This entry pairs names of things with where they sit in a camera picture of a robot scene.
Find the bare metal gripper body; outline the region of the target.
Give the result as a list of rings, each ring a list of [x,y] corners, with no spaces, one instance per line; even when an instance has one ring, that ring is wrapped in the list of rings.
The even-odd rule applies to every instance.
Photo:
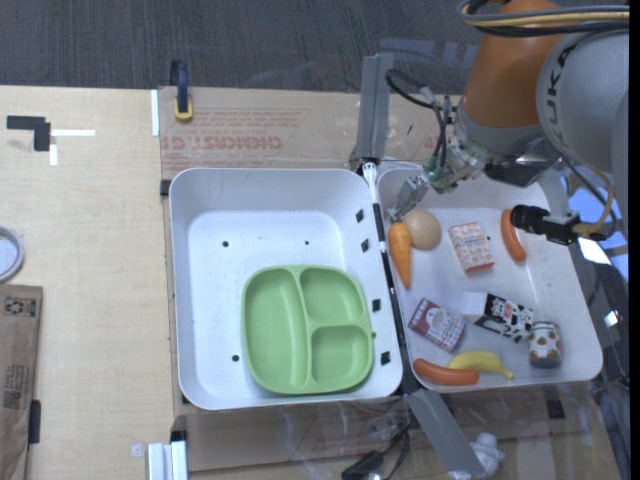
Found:
[[[440,140],[424,165],[424,177],[436,192],[451,192],[480,174],[488,159],[486,151],[466,136],[451,135]]]

